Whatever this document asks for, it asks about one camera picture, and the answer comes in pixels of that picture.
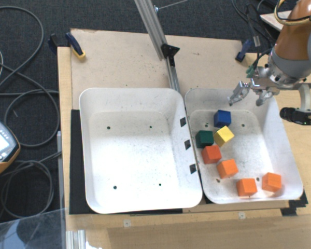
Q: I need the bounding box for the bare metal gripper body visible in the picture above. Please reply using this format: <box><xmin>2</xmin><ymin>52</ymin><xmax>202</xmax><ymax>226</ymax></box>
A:
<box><xmin>249</xmin><ymin>66</ymin><xmax>306</xmax><ymax>95</ymax></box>

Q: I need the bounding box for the blue cube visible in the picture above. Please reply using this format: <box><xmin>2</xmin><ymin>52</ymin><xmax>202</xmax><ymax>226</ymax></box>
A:
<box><xmin>213</xmin><ymin>109</ymin><xmax>232</xmax><ymax>129</ymax></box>

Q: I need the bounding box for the yellow cube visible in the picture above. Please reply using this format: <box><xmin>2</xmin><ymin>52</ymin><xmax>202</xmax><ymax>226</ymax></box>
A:
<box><xmin>213</xmin><ymin>125</ymin><xmax>235</xmax><ymax>148</ymax></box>

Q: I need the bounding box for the white plastic tray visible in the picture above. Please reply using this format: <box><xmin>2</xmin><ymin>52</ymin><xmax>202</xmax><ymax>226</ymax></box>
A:
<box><xmin>184</xmin><ymin>87</ymin><xmax>305</xmax><ymax>205</ymax></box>
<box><xmin>78</xmin><ymin>87</ymin><xmax>204</xmax><ymax>215</ymax></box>

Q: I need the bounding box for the green cube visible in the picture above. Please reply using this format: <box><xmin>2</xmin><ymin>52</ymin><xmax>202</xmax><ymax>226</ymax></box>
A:
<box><xmin>195</xmin><ymin>130</ymin><xmax>215</xmax><ymax>149</ymax></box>

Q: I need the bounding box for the dark orange cube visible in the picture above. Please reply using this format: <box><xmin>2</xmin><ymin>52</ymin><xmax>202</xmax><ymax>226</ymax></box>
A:
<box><xmin>201</xmin><ymin>145</ymin><xmax>222</xmax><ymax>165</ymax></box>

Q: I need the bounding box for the brown cardboard board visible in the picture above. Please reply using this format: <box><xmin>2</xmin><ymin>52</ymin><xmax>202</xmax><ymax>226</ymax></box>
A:
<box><xmin>70</xmin><ymin>28</ymin><xmax>291</xmax><ymax>214</ymax></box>

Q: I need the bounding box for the black cylinder on white bracket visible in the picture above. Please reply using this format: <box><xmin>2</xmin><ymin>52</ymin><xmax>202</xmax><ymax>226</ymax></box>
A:
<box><xmin>279</xmin><ymin>83</ymin><xmax>311</xmax><ymax>126</ymax></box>

